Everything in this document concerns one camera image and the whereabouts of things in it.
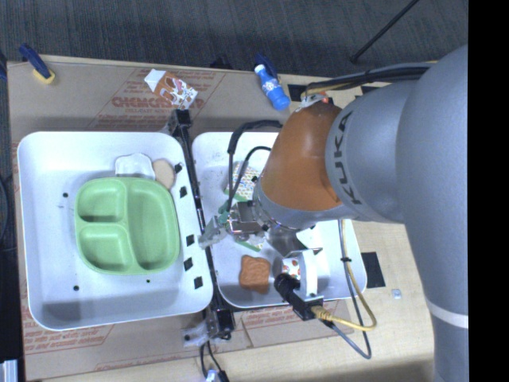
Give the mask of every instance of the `green divided plate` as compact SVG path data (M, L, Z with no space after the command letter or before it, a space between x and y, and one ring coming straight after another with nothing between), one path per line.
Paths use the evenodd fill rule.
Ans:
M145 178L99 178L76 195L76 240L93 270L119 275L162 271L177 259L181 237L169 191Z

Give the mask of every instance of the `bread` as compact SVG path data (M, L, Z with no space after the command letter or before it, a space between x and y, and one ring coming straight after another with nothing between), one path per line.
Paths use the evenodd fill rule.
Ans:
M270 262L264 258L242 257L239 283L243 289L253 290L260 294L269 292Z

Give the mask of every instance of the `dark gray floor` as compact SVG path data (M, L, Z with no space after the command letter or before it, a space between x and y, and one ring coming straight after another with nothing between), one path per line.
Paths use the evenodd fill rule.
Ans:
M27 42L40 53L200 67L227 54L242 70L262 51L279 72L333 77L436 60L467 43L468 0L421 0L351 64L410 1L0 0L0 49L9 60L20 60ZM0 81L0 176L12 192L7 106ZM0 200L0 222L4 211ZM14 246L13 227L11 215L0 250Z

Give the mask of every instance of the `cardboard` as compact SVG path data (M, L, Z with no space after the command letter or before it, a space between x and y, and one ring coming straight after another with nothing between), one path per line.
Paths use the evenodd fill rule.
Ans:
M201 314L143 322L104 325L53 332L41 328L27 304L21 204L16 151L34 131L161 131L173 105L153 94L144 79L152 65L43 57L56 79L42 84L30 64L9 63L10 122L13 143L15 204L21 280L21 309L27 380L124 368L137 364L195 357L197 348L185 348L181 330L201 321ZM253 72L165 67L199 93L190 106L192 137L204 131L233 131L254 119L284 121L289 110L275 111ZM295 77L295 83L309 80ZM348 103L354 92L338 93L335 102ZM349 318L345 302L328 302L333 313ZM235 314L233 338L218 345L220 352L259 348L285 342L331 337L318 322L302 322L288 307Z

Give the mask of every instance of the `blue bottle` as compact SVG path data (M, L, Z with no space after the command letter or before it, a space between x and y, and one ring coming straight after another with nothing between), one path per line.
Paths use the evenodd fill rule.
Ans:
M258 65L254 69L254 72L260 77L262 81L262 90L270 99L270 102L272 102L274 109L277 111L284 111L289 106L290 99L286 96L278 80L267 73L265 65Z

